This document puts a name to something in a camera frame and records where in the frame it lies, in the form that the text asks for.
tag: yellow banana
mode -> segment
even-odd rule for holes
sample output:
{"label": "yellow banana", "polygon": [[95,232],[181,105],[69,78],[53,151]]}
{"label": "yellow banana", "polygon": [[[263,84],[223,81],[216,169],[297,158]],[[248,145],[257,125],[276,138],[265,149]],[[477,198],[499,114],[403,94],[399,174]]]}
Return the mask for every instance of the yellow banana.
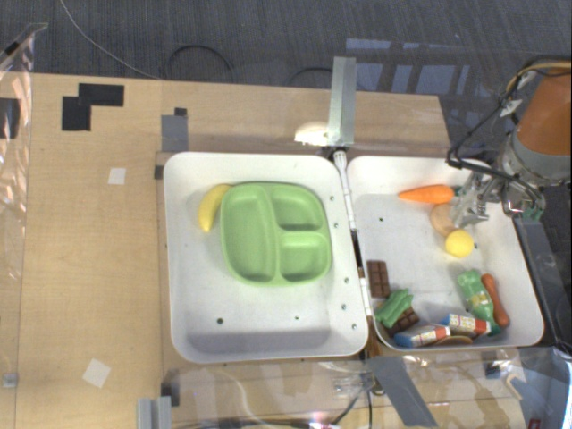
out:
{"label": "yellow banana", "polygon": [[213,228],[218,207],[223,201],[224,194],[231,187],[230,184],[217,184],[200,201],[198,206],[198,225],[203,231],[208,232]]}

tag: white paper square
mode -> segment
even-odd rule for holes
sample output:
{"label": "white paper square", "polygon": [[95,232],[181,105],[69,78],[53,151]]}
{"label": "white paper square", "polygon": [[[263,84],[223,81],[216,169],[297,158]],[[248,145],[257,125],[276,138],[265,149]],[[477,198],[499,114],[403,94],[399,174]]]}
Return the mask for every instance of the white paper square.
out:
{"label": "white paper square", "polygon": [[97,388],[103,388],[105,380],[107,380],[107,376],[110,372],[110,366],[106,366],[103,362],[100,362],[97,359],[91,359],[91,362],[89,362],[89,366],[82,378]]}
{"label": "white paper square", "polygon": [[125,184],[126,168],[112,168],[109,172],[107,184]]}

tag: green plate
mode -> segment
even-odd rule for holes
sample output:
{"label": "green plate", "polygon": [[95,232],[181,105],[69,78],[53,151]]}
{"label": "green plate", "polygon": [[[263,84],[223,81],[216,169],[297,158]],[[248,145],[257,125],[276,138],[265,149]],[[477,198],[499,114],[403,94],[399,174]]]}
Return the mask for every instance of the green plate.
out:
{"label": "green plate", "polygon": [[230,189],[221,205],[221,240],[231,273],[251,284],[310,282],[332,265],[322,202],[293,184],[250,182]]}

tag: gray carpet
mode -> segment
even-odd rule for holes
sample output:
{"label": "gray carpet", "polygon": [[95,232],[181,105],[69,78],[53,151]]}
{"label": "gray carpet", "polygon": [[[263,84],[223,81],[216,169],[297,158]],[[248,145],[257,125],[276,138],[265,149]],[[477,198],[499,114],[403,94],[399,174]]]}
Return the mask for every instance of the gray carpet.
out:
{"label": "gray carpet", "polygon": [[[525,59],[571,50],[572,0],[64,1],[97,43],[162,78],[329,88],[332,58],[355,56],[359,89],[437,94],[452,140]],[[138,77],[87,43],[57,0],[0,0],[0,13],[0,46],[28,23],[49,23],[38,72]],[[188,44],[207,48],[171,57]],[[494,120],[469,152],[491,159],[512,125]],[[551,189],[543,219],[568,287],[569,200],[566,188]]]}

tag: carrot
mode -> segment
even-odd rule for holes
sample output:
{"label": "carrot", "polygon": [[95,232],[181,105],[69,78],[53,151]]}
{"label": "carrot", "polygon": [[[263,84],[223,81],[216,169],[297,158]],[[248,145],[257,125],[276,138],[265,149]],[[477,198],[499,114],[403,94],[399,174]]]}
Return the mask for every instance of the carrot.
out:
{"label": "carrot", "polygon": [[501,304],[501,299],[499,298],[499,293],[497,292],[497,285],[494,281],[494,278],[491,274],[485,273],[481,276],[481,283],[489,293],[489,296],[491,296],[493,306],[492,316],[494,317],[494,321],[500,327],[507,327],[510,324],[510,318]]}
{"label": "carrot", "polygon": [[455,197],[455,192],[449,186],[444,184],[434,184],[432,186],[423,186],[404,190],[398,194],[403,200],[413,200],[415,202],[425,202],[428,204],[447,204]]}

